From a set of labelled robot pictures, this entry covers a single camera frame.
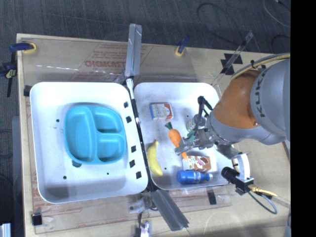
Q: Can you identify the blue divided plate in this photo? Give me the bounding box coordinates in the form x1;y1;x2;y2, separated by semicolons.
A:
64;105;127;165

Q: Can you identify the black cylinder on white bracket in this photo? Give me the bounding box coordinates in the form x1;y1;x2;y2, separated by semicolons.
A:
221;152;255;195

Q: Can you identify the orange carrot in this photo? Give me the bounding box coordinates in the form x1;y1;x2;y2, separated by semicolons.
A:
164;121;189;160

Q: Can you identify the blue bottle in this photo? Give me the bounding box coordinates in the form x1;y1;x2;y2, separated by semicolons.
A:
176;169;214;185

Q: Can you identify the brown cardboard board red print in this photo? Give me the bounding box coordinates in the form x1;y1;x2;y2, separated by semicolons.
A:
21;40;234;235

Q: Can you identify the brown and white carton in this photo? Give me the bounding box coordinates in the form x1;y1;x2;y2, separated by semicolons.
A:
182;155;212;173

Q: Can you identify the white plastic tray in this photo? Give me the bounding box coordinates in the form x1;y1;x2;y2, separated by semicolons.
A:
29;81;149;204
133;82;236;191

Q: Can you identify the yellow banana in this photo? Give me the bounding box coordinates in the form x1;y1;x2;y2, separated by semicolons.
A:
146;140;164;177

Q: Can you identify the white blue and red carton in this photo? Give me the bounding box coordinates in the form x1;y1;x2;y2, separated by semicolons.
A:
149;103;174;121

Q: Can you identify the small white and green bottle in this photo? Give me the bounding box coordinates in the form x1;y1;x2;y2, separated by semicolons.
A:
185;114;207;133

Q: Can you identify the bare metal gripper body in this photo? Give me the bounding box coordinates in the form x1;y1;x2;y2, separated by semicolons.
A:
191;128;216;150

